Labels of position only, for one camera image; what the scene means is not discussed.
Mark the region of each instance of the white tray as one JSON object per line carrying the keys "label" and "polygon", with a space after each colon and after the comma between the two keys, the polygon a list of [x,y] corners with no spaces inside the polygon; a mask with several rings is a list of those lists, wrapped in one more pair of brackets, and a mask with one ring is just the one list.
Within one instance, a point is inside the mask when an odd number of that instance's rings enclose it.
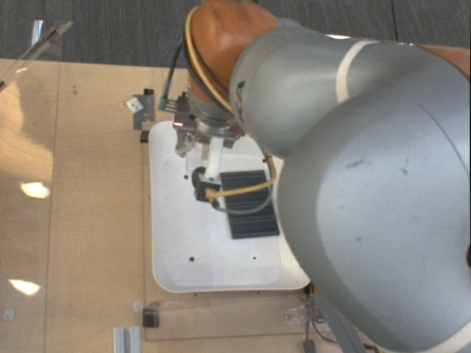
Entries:
{"label": "white tray", "polygon": [[[231,238],[227,215],[194,198],[193,168],[174,153],[176,143],[171,122],[152,128],[152,267],[159,285],[171,292],[187,293],[293,290],[308,284],[281,225],[281,234],[276,237]],[[266,171],[262,159],[258,146],[246,136],[232,149],[224,149],[220,172]],[[279,171],[283,161],[276,159],[275,165]]]}

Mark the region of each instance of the white stripe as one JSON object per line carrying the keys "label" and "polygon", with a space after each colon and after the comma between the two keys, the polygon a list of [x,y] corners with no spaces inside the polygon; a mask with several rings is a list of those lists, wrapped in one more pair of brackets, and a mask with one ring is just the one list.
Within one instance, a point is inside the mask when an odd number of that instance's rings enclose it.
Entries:
{"label": "white stripe", "polygon": [[378,42],[376,40],[361,40],[360,42],[355,43],[352,47],[350,47],[344,58],[341,60],[336,78],[337,102],[339,104],[349,99],[347,88],[347,73],[353,59],[355,59],[356,55],[358,55],[363,47],[372,43]]}
{"label": "white stripe", "polygon": [[[468,321],[456,334],[439,345],[416,353],[455,353],[463,349],[469,343],[471,343],[471,320]],[[399,353],[381,348],[379,345],[377,345],[377,347],[385,353]]]}

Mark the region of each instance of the wooden surface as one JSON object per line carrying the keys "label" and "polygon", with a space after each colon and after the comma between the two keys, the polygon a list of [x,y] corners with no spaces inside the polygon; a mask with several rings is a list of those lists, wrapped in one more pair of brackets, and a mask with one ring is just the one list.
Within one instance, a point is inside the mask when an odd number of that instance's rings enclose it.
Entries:
{"label": "wooden surface", "polygon": [[[158,93],[166,69],[36,62],[28,73],[0,93],[0,308],[16,311],[13,321],[0,320],[0,352],[112,352],[114,327],[141,325],[136,302],[176,297],[149,274],[147,147],[124,105],[144,88]],[[185,87],[186,72],[177,70],[171,97]],[[52,194],[27,197],[20,182],[42,182]],[[41,288],[25,296],[8,279]],[[285,305],[263,307],[276,314]],[[245,311],[227,309],[226,330],[216,335],[246,333]],[[270,315],[248,315],[260,336],[201,338],[194,316],[173,334],[142,329],[142,350],[302,352],[303,334],[293,333],[301,326],[265,335]],[[311,335],[318,352],[339,351]]]}

